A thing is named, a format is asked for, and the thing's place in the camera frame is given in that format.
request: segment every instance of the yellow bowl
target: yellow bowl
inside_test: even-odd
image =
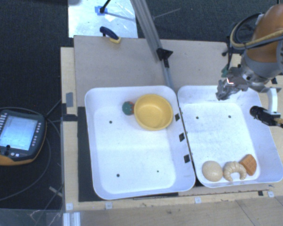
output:
[[[134,115],[141,127],[147,130],[161,130],[171,124],[173,110],[165,98],[146,94],[136,101]]]

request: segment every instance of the white tray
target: white tray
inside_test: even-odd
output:
[[[278,182],[283,165],[268,126],[250,115],[250,108],[261,106],[257,92],[249,89],[231,95],[226,101],[216,99],[217,86],[184,86],[178,91],[196,175],[207,187]],[[240,161],[252,154],[257,171],[245,180],[233,173],[233,182],[222,178],[210,182],[202,174],[206,161],[216,161],[223,168],[228,161]]]
[[[173,108],[160,131],[141,128],[122,111],[144,94],[157,94]],[[195,183],[176,94],[166,86],[95,88],[85,96],[96,194],[106,200],[186,191]]]

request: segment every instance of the croissant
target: croissant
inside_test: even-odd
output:
[[[240,180],[244,180],[246,178],[246,169],[244,168],[244,166],[236,161],[230,161],[225,165],[223,169],[223,176],[226,180],[232,182],[233,179],[231,177],[231,174],[234,172],[240,173]]]

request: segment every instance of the toy food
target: toy food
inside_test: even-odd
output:
[[[161,130],[173,120],[171,104],[156,94],[146,94],[137,99],[123,103],[122,110],[126,115],[134,114],[138,124],[147,130]]]
[[[202,173],[211,182],[219,181],[223,175],[222,168],[216,161],[206,161],[202,165]]]
[[[225,165],[223,169],[223,176],[226,180],[232,182],[233,179],[231,177],[231,174],[234,172],[240,173],[240,180],[244,180],[246,178],[246,169],[244,168],[244,166],[236,161],[230,161]]]
[[[257,162],[251,154],[247,154],[239,163],[245,167],[247,174],[250,176],[255,174],[257,170]]]

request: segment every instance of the black clip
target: black clip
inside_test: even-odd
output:
[[[277,79],[275,77],[271,80],[271,82],[272,82],[273,85],[277,85],[278,84]]]
[[[163,48],[158,48],[156,50],[156,53],[157,53],[160,61],[164,60],[165,67],[169,68],[170,66],[169,66],[168,58],[171,56],[171,54],[173,54],[173,51],[166,50],[166,49],[163,49]]]

